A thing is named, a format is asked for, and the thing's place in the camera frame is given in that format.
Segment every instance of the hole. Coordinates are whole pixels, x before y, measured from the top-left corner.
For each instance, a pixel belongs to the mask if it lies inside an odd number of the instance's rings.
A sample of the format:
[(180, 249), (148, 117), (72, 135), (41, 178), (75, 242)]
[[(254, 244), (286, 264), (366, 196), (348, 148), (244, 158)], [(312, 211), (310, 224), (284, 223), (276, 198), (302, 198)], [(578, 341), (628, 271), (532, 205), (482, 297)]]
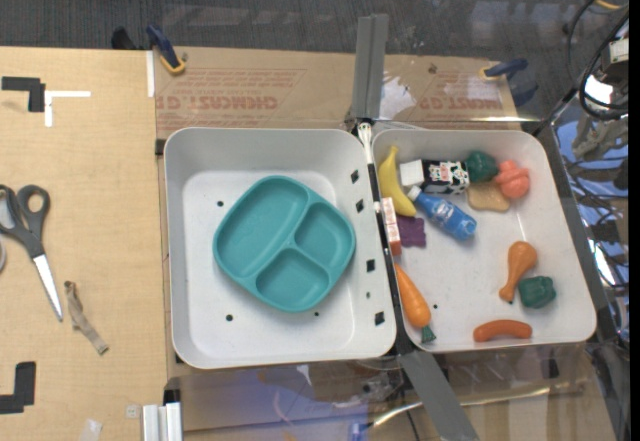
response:
[(44, 206), (44, 200), (40, 194), (33, 193), (29, 196), (29, 199), (27, 199), (27, 206), (30, 211), (39, 212)]

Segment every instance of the white tape mark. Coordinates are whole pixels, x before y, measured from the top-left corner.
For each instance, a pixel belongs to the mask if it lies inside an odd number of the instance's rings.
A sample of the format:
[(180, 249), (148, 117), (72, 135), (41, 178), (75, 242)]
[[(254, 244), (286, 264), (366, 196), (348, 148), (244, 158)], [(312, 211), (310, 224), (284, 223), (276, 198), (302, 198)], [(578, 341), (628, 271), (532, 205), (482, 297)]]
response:
[(44, 126), (53, 126), (54, 98), (90, 98), (91, 91), (45, 91), (44, 92)]
[(84, 423), (84, 429), (78, 438), (78, 441), (98, 441), (100, 432), (102, 431), (102, 423), (88, 419)]
[(153, 98), (156, 94), (155, 64), (153, 61), (153, 51), (147, 51), (147, 94)]

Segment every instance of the orange toy peach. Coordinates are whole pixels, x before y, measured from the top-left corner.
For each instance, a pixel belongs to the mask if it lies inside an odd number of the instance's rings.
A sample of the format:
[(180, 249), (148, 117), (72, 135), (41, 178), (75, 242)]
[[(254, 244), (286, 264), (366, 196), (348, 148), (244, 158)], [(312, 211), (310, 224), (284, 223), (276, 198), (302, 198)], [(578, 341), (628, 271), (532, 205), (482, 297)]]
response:
[(513, 301), (518, 281), (520, 281), (524, 273), (533, 267), (537, 261), (538, 253), (529, 242), (520, 240), (511, 244), (508, 256), (509, 276), (507, 278), (507, 284), (498, 292), (501, 299), (508, 302)]
[(529, 190), (529, 169), (519, 168), (513, 160), (505, 160), (498, 165), (498, 175), (493, 179), (502, 193), (512, 199), (524, 196)]

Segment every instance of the purple toy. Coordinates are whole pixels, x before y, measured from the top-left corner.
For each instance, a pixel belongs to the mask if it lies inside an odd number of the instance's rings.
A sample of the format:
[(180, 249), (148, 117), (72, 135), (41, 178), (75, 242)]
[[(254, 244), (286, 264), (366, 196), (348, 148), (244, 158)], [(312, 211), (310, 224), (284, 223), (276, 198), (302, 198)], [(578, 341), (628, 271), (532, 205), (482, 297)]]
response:
[(427, 247), (424, 219), (396, 214), (402, 247)]

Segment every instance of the blue bottle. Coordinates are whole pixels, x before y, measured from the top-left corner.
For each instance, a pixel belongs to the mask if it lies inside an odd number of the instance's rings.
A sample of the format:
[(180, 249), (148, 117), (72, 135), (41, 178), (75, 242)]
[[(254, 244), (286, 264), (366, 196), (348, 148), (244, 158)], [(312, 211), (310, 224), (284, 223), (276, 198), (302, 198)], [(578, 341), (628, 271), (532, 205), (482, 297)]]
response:
[(407, 194), (409, 199), (427, 215), (427, 217), (456, 237), (467, 240), (476, 232), (476, 220), (464, 213), (452, 202), (425, 194), (419, 187), (413, 186)]

